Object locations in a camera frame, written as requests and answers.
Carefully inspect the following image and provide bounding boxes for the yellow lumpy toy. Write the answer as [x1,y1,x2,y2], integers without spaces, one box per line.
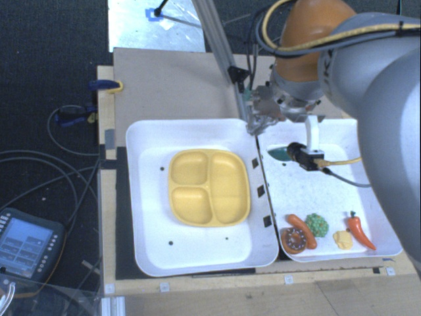
[332,230,354,251]

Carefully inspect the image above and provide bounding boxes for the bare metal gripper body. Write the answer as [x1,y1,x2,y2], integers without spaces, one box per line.
[248,84,322,124]

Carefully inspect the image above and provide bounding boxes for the black cylinder on white bracket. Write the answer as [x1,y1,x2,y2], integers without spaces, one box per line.
[286,115,326,172]

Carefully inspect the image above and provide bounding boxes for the yellow divided plate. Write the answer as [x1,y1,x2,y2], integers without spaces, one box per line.
[168,148,252,228]

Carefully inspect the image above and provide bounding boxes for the white plastic tray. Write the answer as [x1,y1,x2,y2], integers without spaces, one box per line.
[125,118,280,278]
[255,118,404,263]

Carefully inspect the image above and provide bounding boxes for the green grapes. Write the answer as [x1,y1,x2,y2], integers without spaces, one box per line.
[304,212,330,238]

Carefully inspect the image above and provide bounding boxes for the orange carrot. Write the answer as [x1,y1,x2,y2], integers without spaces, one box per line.
[347,210,377,251]

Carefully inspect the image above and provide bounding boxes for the orange sausage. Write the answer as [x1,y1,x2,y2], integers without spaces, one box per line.
[286,213,318,251]

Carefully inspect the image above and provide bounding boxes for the thin black rod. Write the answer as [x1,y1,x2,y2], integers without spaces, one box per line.
[255,134,280,243]

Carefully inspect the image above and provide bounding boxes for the teal green pointed toy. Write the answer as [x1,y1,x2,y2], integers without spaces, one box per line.
[266,146,294,163]

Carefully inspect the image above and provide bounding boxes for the brown sprinkled doughnut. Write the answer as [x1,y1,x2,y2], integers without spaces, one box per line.
[280,226,309,256]

